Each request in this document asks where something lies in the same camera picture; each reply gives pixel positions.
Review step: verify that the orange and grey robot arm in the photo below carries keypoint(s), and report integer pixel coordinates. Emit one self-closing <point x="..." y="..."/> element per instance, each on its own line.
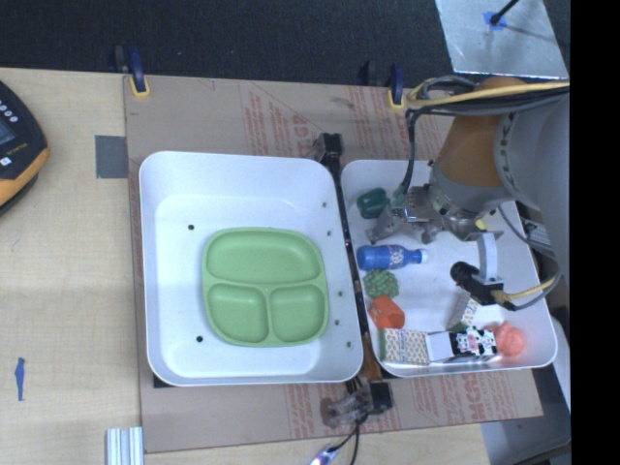
<point x="477" y="148"/>

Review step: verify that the green divided plate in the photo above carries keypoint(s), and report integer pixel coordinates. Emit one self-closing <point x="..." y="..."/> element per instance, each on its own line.
<point x="264" y="284"/>

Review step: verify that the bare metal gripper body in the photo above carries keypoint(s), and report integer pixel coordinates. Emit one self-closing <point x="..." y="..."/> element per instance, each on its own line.
<point x="426" y="208"/>

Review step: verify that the orange patterned packet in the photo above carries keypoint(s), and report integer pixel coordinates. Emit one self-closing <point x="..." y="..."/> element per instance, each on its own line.
<point x="404" y="347"/>

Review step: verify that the thin black rod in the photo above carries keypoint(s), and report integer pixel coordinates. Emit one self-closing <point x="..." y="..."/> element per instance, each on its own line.
<point x="350" y="252"/>

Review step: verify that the orange carton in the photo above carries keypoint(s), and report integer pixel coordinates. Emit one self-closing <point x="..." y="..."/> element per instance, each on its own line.
<point x="386" y="312"/>

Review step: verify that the dark green can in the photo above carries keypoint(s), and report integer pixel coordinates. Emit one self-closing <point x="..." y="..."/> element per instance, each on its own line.
<point x="373" y="203"/>

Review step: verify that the green grapes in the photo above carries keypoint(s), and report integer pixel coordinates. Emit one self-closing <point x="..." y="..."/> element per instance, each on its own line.
<point x="381" y="284"/>

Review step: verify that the cow print milk carton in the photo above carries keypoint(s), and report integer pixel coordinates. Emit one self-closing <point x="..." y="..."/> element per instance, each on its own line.
<point x="460" y="344"/>

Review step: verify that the white plastic tray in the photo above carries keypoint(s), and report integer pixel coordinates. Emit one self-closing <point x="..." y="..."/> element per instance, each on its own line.
<point x="232" y="187"/>
<point x="436" y="288"/>

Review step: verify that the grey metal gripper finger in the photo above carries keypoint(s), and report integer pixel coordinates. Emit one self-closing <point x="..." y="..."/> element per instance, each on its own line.
<point x="430" y="233"/>
<point x="385" y="226"/>

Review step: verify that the white patterned carton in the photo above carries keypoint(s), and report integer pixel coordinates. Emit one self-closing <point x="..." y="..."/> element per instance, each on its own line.
<point x="464" y="313"/>

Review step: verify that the blue bottle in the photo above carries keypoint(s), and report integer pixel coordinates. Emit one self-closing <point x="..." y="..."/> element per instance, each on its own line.
<point x="382" y="257"/>

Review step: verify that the brown cardboard board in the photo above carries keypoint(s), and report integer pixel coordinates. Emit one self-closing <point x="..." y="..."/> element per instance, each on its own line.
<point x="218" y="114"/>

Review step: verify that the pink toy food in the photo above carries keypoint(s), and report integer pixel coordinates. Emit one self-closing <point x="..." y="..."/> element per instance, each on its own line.
<point x="508" y="339"/>

